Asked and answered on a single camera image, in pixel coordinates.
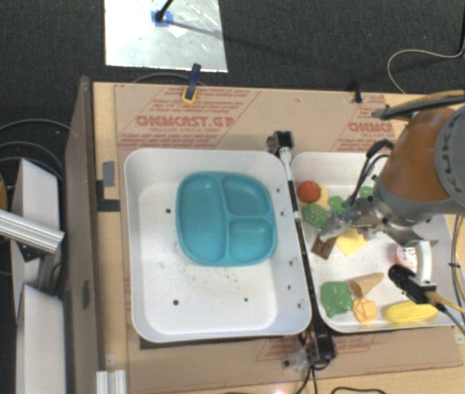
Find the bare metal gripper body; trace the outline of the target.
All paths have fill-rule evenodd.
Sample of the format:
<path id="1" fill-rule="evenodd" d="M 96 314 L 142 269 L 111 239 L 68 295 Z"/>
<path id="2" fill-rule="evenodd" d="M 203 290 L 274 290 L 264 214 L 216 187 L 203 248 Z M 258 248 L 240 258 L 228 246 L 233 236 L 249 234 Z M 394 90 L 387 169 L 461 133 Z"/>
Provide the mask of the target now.
<path id="1" fill-rule="evenodd" d="M 348 225 L 367 240 L 376 234 L 384 233 L 394 241 L 417 241 L 418 234 L 413 230 L 415 222 L 400 218 L 376 198 L 358 198 L 348 214 Z"/>

